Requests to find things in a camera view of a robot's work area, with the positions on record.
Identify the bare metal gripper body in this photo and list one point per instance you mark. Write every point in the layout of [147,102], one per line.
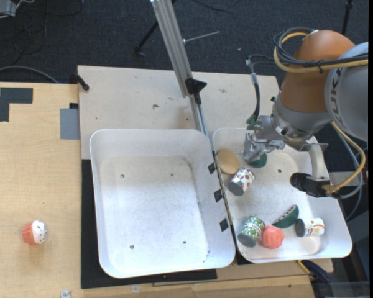
[267,129]

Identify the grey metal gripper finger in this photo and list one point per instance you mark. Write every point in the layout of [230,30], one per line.
[249,149]
[261,150]

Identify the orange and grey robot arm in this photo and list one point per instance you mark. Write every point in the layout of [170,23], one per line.
[311,82]

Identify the green round toy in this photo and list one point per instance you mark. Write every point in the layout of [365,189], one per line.
[258,163]

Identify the tan round bread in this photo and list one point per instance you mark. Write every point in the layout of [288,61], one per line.
[227,162]

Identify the white can with strawberry print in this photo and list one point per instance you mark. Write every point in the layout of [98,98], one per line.
[242,180]

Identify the white plastic tray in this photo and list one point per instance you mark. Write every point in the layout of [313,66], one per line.
[155,203]
[267,194]

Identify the green watermelon slice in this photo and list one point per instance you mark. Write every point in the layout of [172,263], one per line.
[287,219]

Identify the green patterned can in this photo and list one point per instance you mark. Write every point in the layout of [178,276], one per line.
[251,230]

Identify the salmon lumpy ball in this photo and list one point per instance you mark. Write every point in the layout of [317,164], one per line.
[272,236]

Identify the white can with orange print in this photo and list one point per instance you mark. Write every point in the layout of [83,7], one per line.
[312,227]

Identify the pale wooden board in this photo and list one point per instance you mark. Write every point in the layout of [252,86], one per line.
[136,104]

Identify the orange and white cupcake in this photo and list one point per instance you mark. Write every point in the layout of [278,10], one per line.
[34,232]

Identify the black cylinder on white bracket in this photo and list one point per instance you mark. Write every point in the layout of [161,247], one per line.
[309,183]

